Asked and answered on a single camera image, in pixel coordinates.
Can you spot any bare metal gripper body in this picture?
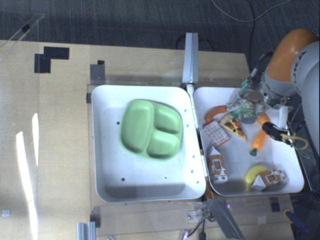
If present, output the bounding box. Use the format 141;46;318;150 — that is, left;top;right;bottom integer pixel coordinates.
242;86;266;108

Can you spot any green and white can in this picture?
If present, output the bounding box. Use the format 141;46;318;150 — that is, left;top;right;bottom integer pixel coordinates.
239;101;258;125

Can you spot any pizza slice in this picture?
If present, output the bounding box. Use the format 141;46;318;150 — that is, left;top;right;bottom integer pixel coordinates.
219;112;248;142

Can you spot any orange sausage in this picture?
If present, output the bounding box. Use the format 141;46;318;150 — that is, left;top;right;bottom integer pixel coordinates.
203;105;228;124

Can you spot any orange carrot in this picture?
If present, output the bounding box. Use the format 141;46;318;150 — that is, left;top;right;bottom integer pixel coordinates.
249;112;271;157

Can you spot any orange and white packet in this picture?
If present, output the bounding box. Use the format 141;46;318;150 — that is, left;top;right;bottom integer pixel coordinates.
201;120;231;149

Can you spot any white plastic tray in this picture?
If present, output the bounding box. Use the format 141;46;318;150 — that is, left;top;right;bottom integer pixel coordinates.
193;86;305;197
90;84;207;204

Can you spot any orange and white carton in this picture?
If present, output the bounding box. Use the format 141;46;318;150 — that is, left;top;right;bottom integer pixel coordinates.
250;168;287;192
206;146;229;184

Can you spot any yellow banana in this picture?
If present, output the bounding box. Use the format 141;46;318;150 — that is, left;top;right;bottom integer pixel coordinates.
243;164;270;193

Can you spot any pale wood board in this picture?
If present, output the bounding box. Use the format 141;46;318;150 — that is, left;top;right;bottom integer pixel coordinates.
88;45;301;237

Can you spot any green divided plate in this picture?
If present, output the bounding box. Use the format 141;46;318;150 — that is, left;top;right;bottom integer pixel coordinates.
119;98;184;162

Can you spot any black cylinder on white bracket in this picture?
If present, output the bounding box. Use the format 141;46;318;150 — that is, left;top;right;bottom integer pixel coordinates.
261;103;294;145

